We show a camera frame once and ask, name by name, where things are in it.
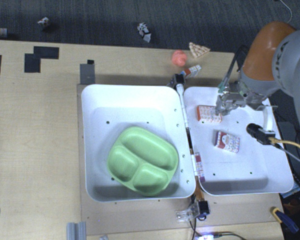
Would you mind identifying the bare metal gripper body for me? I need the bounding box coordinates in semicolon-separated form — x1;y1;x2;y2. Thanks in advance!
216;82;273;112

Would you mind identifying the orange and white carton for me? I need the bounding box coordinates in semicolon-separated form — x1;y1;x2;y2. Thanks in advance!
196;104;223;125

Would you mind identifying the thin black and white rod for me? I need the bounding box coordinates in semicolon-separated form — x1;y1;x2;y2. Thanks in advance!
175;83;205;203

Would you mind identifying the white and pink packet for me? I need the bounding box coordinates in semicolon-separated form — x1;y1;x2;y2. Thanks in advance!
193;151;207;184

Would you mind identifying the toy pizza slice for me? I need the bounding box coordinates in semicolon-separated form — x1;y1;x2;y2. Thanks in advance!
188;41;212;59

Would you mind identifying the white plastic tray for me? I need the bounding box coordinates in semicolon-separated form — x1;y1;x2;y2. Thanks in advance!
183;85;295;196
80;83;197;203

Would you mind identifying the pink doughnut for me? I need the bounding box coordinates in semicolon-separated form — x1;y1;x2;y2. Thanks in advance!
171;49;188;67

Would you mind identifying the green divided plate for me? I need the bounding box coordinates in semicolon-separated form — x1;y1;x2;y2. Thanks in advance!
106;126;180;198

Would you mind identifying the black and white carton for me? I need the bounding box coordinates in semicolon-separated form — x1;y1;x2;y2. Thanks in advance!
136;22;152;44

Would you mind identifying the black cylinder on white bracket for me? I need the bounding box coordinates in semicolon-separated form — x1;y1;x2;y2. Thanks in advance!
245;106;277;146

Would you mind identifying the black block with thin wires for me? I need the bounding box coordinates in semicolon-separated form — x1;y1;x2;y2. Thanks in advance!
196;199;212;221
173;73;186;86

